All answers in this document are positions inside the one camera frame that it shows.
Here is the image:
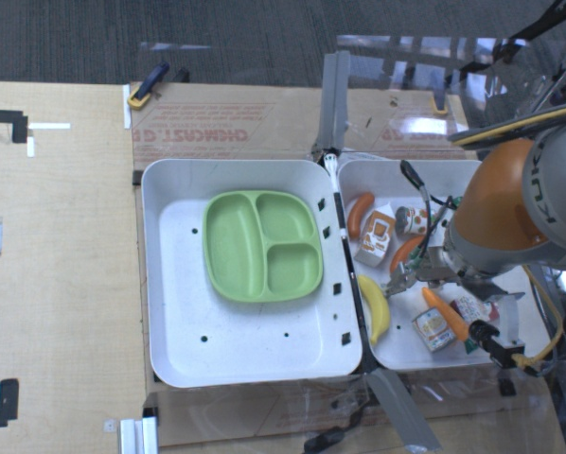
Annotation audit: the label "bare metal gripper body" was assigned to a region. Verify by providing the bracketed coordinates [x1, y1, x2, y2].
[413, 245, 465, 284]

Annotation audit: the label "orange sausage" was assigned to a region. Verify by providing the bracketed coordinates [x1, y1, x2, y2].
[388, 235, 427, 274]
[346, 192, 376, 241]

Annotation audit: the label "yellow banana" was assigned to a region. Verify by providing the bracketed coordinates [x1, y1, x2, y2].
[357, 274, 392, 347]

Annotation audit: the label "orange and white carton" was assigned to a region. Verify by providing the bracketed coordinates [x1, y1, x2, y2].
[353, 208, 398, 269]

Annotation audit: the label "white can with red print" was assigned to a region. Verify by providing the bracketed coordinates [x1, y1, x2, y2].
[395, 204, 436, 236]

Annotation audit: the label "orange carrot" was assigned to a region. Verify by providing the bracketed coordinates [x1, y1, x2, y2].
[421, 286, 479, 354]

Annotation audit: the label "white plastic tray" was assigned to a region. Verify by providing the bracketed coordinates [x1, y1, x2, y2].
[336, 158, 557, 373]
[140, 158, 364, 390]

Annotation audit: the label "white and blue can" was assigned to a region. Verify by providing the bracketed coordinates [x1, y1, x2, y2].
[411, 306, 458, 354]

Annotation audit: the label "red and white packet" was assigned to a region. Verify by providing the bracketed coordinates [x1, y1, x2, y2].
[449, 295, 501, 324]

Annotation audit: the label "green divided plate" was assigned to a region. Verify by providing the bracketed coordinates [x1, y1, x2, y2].
[202, 189, 326, 304]

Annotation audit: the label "brown cardboard board red print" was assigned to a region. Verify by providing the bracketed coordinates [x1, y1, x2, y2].
[130, 81, 566, 448]

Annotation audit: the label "black cylinder on white bracket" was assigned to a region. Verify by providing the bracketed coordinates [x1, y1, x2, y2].
[462, 279, 527, 371]

